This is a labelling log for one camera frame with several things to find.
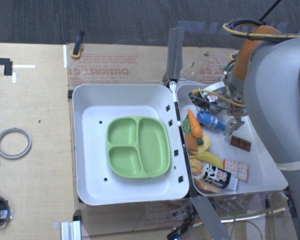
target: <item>carrot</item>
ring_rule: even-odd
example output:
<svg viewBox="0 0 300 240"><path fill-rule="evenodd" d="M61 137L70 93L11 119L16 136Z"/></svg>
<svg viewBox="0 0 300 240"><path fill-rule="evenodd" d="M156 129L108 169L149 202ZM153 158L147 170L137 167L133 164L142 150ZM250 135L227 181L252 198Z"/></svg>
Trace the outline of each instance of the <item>carrot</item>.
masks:
<svg viewBox="0 0 300 240"><path fill-rule="evenodd" d="M203 135L201 125L190 109L188 109L188 120L192 136L196 139L201 138Z"/></svg>

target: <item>table top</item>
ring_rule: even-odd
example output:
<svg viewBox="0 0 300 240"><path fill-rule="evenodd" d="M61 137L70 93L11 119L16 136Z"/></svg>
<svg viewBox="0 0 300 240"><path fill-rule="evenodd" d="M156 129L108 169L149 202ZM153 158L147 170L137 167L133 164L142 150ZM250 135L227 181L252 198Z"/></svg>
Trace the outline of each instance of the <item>table top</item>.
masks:
<svg viewBox="0 0 300 240"><path fill-rule="evenodd" d="M13 61L13 72L16 73L16 82L13 82L11 76L4 75L3 66L0 65L0 132L7 128L19 127L29 132L32 141L31 149L24 157L16 160L0 157L0 195L8 200L12 210L11 221L0 228L1 240L58 240L60 223L73 220L76 190L72 158L71 109L67 95L69 89L75 88L85 78L77 78L79 79L77 82L68 82L68 70L74 73L76 67L74 61L69 59L66 67L65 49L69 50L69 46L0 43L0 58L9 58ZM128 52L127 45L104 45L98 46L98 49L106 51L104 54L119 52L121 55L141 51L139 57L134 58L135 62L138 62L141 55L145 59L147 53L152 53L158 59L152 62L152 66L147 64L147 68L159 67L160 74L166 70L166 47L134 47ZM196 56L202 56L206 50L186 49L185 52L192 54L192 57L185 59L184 63L191 65L194 51ZM230 51L232 50L222 49L221 53L227 56ZM127 62L128 60L123 68L131 72L129 74L135 74L140 80L143 76L135 70L136 65ZM203 62L196 65L197 71L204 73L202 76L209 72L208 67L203 65ZM191 71L186 72L186 75L190 76ZM124 83L124 80L125 78L119 80L114 78L113 71L112 73L108 71L106 79L98 79L114 83ZM0 144L1 149L7 154L17 154L24 150L26 145L24 136L18 133L7 135ZM256 205L260 208L255 208L262 210L258 200ZM249 221L237 221L228 224L226 228L236 239L246 239L247 235L255 236L251 239L262 239L271 234L275 235L272 239L280 239L283 236L297 239L289 209L283 206L280 216L278 214L260 216L253 220L253 224ZM89 236L84 239L124 240L132 237L145 240L166 239L171 230L164 228ZM210 239L207 229L202 225L189 231L188 237L191 236L191 239L195 239L195 236L201 238L206 236L204 239Z"/></svg>

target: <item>tape roll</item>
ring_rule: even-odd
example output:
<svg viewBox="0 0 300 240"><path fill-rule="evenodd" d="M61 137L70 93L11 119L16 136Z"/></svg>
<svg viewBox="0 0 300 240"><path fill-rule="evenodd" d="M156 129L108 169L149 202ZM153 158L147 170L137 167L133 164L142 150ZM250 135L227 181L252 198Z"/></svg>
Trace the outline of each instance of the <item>tape roll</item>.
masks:
<svg viewBox="0 0 300 240"><path fill-rule="evenodd" d="M0 155L1 155L3 158L5 158L5 159L14 160L14 159L22 158L23 156L25 156L25 155L29 152L29 150L30 150L30 148L31 148L31 138L30 138L30 134L29 134L26 130L24 130L24 129L22 129L22 128L19 128L19 127L7 128L7 129L3 130L2 132L0 132L0 142L1 142L2 138L3 138L5 135L7 135L7 134L9 134L9 133L15 133L15 132L23 134L23 135L27 138L27 140L28 140L28 145L27 145L27 147L25 148L24 151L22 151L21 153L16 154L16 155L6 154L6 153L4 153L4 152L1 150L1 148L0 148Z"/></svg>

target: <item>brown chocolate bar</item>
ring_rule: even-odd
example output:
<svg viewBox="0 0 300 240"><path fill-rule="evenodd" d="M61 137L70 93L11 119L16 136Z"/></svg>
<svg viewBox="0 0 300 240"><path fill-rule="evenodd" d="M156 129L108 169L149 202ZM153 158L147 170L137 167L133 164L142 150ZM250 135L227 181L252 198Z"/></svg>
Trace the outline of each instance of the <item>brown chocolate bar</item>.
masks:
<svg viewBox="0 0 300 240"><path fill-rule="evenodd" d="M231 136L230 145L235 146L239 149L243 149L245 151L250 151L251 142L247 141L243 138L238 138L236 136Z"/></svg>

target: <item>wooden table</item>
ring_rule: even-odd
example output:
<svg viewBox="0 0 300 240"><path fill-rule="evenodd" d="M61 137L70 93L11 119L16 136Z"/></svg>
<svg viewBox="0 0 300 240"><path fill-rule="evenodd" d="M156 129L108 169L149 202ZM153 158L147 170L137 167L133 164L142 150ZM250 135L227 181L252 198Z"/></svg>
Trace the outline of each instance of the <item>wooden table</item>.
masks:
<svg viewBox="0 0 300 240"><path fill-rule="evenodd" d="M24 157L16 160L0 157L0 194L12 209L12 220L0 228L0 240L58 240L58 225L71 222L75 212L64 46L0 43L0 58L9 58L14 66L20 65L13 68L15 83L11 76L4 75L0 66L0 132L20 127L30 133L32 140ZM8 154L17 154L26 145L19 133L7 135L1 142L2 150ZM253 222L256 227L238 221L229 225L228 231L235 228L236 239L260 239L259 230L276 239L280 236L297 239L288 209ZM171 228L91 236L91 239L165 239L169 232ZM189 235L191 239L195 236L210 239L204 226L194 228Z"/></svg>

